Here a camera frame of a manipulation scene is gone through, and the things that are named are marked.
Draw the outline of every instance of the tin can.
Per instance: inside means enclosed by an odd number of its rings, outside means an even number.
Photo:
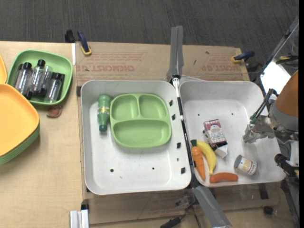
[[[257,162],[239,155],[234,162],[234,168],[249,175],[253,175],[257,170]]]

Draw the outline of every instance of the can label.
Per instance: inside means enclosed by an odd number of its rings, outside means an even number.
[[[237,168],[249,175],[253,175],[257,170],[257,162],[242,156],[241,162]]]
[[[98,108],[98,114],[102,114],[102,113],[105,113],[105,114],[110,114],[110,108],[107,107],[107,106],[103,106],[103,107],[99,107]]]

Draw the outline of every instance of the bottle label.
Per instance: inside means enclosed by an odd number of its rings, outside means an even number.
[[[99,107],[98,108],[98,114],[102,114],[102,113],[106,113],[106,114],[110,114],[110,108],[103,106],[103,107]]]

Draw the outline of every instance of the carrot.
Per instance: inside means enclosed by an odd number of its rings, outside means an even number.
[[[196,169],[198,170],[202,179],[205,180],[206,179],[205,164],[204,164],[202,151],[200,150],[199,147],[194,146],[191,149],[191,153],[192,153],[193,161],[195,161]]]
[[[220,181],[238,181],[238,175],[229,172],[221,172],[210,176],[210,183],[217,183]]]

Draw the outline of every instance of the green bottle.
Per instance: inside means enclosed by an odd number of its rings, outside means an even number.
[[[110,120],[110,96],[100,95],[98,97],[98,120],[99,131],[106,132]]]

